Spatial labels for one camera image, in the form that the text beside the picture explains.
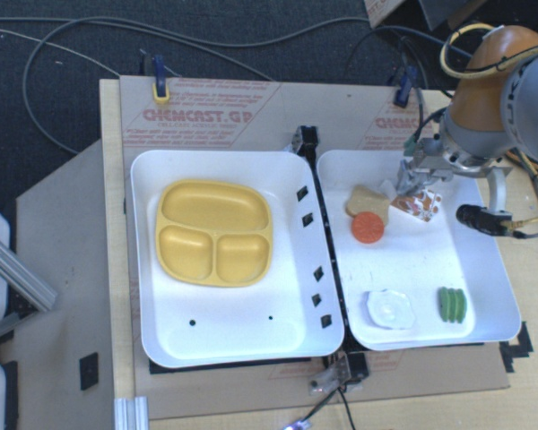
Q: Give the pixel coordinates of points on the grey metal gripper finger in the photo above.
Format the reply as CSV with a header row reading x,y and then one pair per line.
x,y
422,184
404,178

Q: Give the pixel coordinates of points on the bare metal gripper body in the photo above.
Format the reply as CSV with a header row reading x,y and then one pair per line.
x,y
430,157

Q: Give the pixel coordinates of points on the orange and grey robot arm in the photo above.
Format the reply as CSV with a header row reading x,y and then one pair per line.
x,y
479,101

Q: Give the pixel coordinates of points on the orange and white carton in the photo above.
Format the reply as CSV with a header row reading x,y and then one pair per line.
x,y
423,208

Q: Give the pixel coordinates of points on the tan bread slice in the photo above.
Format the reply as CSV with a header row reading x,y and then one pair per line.
x,y
365,200

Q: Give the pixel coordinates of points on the orange round slice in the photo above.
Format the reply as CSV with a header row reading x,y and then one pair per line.
x,y
367,227

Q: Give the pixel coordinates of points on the white plastic tray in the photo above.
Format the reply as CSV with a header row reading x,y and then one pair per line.
x,y
412,262
233,325

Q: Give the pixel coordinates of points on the thin black and white rod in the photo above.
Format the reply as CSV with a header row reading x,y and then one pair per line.
x,y
331,258

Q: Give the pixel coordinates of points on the green ridged toy vegetable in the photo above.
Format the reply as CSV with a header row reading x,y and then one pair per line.
x,y
452,305

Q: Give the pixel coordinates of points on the small white dish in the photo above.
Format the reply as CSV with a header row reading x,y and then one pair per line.
x,y
390,309

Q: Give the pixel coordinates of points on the brown cardboard board red print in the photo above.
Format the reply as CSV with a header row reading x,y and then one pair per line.
x,y
260,114

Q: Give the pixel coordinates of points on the yellow divided plate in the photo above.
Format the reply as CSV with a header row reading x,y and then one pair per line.
x,y
215,231

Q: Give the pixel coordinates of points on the black cylinder on white bracket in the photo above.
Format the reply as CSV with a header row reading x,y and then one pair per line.
x,y
482,220

